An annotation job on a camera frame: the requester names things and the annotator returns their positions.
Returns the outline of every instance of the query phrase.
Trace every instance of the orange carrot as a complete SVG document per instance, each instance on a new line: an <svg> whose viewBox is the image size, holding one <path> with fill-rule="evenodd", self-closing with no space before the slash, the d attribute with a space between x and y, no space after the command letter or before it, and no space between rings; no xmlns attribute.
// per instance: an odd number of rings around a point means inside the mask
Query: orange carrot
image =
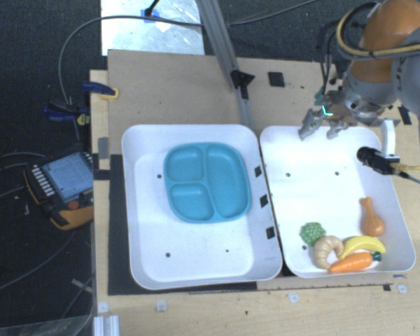
<svg viewBox="0 0 420 336"><path fill-rule="evenodd" d="M354 253L331 265L329 270L333 273L355 272L371 266L373 260L381 261L381 253L374 253L373 255L367 251Z"/></svg>

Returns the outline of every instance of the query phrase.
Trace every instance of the blue plate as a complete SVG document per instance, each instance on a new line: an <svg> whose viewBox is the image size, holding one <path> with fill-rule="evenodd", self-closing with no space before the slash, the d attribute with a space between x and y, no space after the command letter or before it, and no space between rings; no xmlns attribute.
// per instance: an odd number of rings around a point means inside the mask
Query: blue plate
<svg viewBox="0 0 420 336"><path fill-rule="evenodd" d="M231 221L251 205L241 155L222 143L192 143L170 150L164 179L173 212L191 223Z"/></svg>

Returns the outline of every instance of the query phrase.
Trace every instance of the yellow banana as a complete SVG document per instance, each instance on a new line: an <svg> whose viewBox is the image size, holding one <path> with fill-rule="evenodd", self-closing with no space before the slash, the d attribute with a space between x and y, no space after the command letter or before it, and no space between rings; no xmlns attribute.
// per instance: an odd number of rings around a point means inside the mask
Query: yellow banana
<svg viewBox="0 0 420 336"><path fill-rule="evenodd" d="M339 259L344 259L347 255L358 249L379 251L381 254L386 252L384 244L377 238L361 235L360 237L353 237L345 242L344 251L340 255Z"/></svg>

